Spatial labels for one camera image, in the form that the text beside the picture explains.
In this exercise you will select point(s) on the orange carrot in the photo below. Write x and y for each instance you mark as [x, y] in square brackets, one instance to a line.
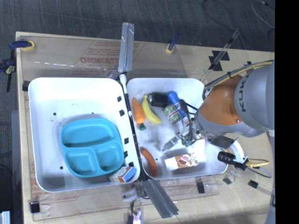
[138, 112]

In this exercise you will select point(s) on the blue and white bottle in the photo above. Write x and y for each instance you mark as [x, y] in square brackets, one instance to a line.
[174, 98]

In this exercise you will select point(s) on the white carton with food print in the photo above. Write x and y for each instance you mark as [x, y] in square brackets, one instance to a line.
[182, 161]

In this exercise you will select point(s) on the brown cardboard board red print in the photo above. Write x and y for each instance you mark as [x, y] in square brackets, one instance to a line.
[100, 55]

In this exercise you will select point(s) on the black cylinder on white bracket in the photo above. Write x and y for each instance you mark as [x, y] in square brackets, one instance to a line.
[238, 151]

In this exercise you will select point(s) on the black can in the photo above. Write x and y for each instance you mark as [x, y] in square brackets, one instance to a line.
[159, 100]

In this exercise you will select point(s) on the white plastic tray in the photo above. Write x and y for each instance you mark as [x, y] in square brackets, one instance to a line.
[187, 87]
[51, 97]

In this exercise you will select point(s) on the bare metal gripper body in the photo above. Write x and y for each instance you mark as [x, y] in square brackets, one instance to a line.
[184, 136]

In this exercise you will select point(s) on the green and white can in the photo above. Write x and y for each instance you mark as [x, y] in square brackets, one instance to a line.
[172, 113]

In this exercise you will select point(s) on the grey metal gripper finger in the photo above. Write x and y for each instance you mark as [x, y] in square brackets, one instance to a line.
[174, 139]
[166, 146]

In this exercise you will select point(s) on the red-brown sausage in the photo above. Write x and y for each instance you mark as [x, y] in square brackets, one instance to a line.
[150, 161]

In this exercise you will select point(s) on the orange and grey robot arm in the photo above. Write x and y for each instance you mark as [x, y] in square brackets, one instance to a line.
[254, 97]

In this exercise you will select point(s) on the small white orange blue carton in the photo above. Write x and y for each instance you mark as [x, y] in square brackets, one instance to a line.
[125, 174]

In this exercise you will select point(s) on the blue divided plate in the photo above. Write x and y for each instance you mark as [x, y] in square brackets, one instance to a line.
[91, 146]

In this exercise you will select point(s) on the yellow banana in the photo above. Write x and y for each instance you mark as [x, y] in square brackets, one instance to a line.
[149, 113]

